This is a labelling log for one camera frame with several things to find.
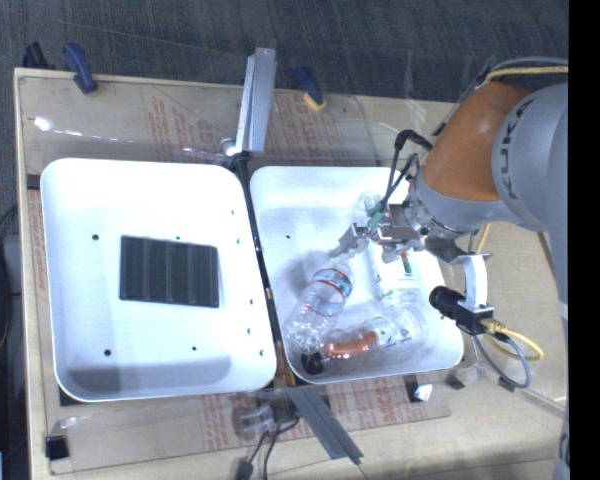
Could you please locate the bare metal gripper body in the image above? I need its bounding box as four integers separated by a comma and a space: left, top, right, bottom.
367, 202, 432, 256

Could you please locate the clear plastic bottle green label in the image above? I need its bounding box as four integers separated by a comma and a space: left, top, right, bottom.
369, 247, 426, 310

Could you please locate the white plastic tray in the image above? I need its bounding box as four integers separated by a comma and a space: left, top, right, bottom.
248, 165, 466, 386
39, 156, 279, 404

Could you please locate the clear plastic bottle red label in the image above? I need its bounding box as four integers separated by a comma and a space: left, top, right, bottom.
283, 262, 357, 355

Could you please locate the clear plastic bottle white label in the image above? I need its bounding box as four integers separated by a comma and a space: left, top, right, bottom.
363, 304, 430, 350

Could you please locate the orange sausage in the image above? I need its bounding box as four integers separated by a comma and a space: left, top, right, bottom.
323, 331, 380, 362

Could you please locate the black round cap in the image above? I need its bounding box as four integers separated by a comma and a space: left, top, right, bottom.
300, 351, 327, 376

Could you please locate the black ribbed rectangular pad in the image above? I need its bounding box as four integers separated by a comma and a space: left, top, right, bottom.
118, 234, 222, 310

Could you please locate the brown cardboard board red print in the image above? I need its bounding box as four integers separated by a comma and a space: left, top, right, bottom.
18, 76, 454, 474

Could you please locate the black cylinder on white bracket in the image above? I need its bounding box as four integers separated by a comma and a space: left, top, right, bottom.
428, 252, 496, 337

